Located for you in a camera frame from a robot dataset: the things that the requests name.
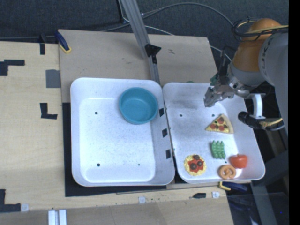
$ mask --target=wooden board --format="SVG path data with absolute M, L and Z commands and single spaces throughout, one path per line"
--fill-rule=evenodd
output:
M 60 50 L 62 102 L 70 101 L 71 83 L 79 77 L 151 79 L 132 33 L 60 30 L 71 53 Z M 161 86 L 170 82 L 209 83 L 217 68 L 206 37 L 149 34 L 161 47 L 157 66 Z
M 25 60 L 25 66 L 9 66 L 8 76 L 0 76 L 0 188 L 6 189 L 5 204 L 27 203 L 30 211 L 73 209 L 190 200 L 195 193 L 213 191 L 216 186 L 170 184 L 168 189 L 138 193 L 65 197 L 62 107 L 60 88 L 46 88 L 45 71 L 60 70 L 59 47 L 0 42 L 0 61 Z M 42 119 L 40 103 L 57 119 Z M 230 214 L 228 204 L 225 211 Z
M 48 224 L 47 211 L 0 214 L 4 224 Z M 233 225 L 227 199 L 193 199 L 67 210 L 72 225 Z

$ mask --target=toy pizza slice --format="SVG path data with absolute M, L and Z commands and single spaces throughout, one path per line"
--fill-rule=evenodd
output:
M 205 130 L 210 132 L 233 134 L 233 126 L 228 117 L 226 117 L 224 114 L 221 114 L 214 119 Z

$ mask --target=gray carpet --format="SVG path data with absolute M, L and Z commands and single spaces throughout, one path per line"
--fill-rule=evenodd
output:
M 248 16 L 268 17 L 281 24 L 289 22 L 289 0 L 137 0 L 142 13 L 182 2 L 204 4 L 232 22 Z M 0 40 L 35 37 L 42 33 L 53 36 L 58 29 L 105 30 L 120 25 L 116 0 L 1 0 L 0 11 Z M 205 7 L 175 6 L 146 18 L 144 22 L 175 35 L 207 37 L 210 44 L 219 49 L 225 45 L 234 48 L 238 45 L 230 24 Z M 126 27 L 117 31 L 130 32 L 131 29 Z

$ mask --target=tray hole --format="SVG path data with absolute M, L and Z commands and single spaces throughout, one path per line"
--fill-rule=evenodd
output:
M 165 158 L 168 159 L 170 157 L 171 157 L 171 150 L 168 149 L 168 150 L 165 151 Z
M 159 110 L 159 116 L 161 117 L 162 115 L 164 115 L 164 109 L 163 108 L 161 108 L 160 110 Z
M 165 128 L 163 131 L 163 137 L 165 137 L 165 136 L 167 136 L 168 135 L 168 131 L 167 131 L 167 129 Z

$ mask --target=toy tomato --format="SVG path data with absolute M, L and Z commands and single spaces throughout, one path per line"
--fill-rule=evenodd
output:
M 230 157 L 230 163 L 235 168 L 244 168 L 247 166 L 248 157 L 246 155 L 237 154 L 236 156 Z

